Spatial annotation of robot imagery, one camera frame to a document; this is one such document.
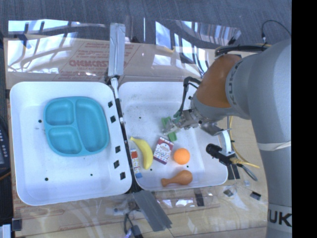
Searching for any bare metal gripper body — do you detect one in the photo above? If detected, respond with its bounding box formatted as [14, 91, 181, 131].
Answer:
[176, 109, 208, 131]

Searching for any green plastic block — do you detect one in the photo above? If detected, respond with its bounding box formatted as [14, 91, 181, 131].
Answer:
[161, 116, 178, 142]

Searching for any red and white packet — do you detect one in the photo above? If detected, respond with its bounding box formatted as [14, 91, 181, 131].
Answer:
[153, 137, 174, 165]

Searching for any orange ball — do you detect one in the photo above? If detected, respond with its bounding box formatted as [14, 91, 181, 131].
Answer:
[173, 147, 191, 165]

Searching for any white plastic tray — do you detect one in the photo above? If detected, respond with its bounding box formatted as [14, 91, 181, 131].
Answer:
[9, 81, 133, 206]
[118, 81, 228, 192]

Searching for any yellow banana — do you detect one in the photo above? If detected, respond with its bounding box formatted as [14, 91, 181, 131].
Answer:
[130, 136, 154, 170]

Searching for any white red and blue carton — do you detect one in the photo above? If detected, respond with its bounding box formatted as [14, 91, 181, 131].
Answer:
[130, 149, 143, 179]

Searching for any brown chicken drumstick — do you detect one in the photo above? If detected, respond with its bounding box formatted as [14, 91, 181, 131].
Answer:
[161, 170, 193, 187]

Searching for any blue divided plate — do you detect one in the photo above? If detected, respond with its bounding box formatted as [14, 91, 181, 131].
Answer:
[43, 96, 110, 157]

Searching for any brown cardboard board red print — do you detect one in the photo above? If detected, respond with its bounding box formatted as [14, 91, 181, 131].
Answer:
[3, 37, 269, 238]

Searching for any black cylinder on white bracket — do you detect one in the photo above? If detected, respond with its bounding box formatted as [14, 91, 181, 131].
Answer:
[205, 129, 236, 166]

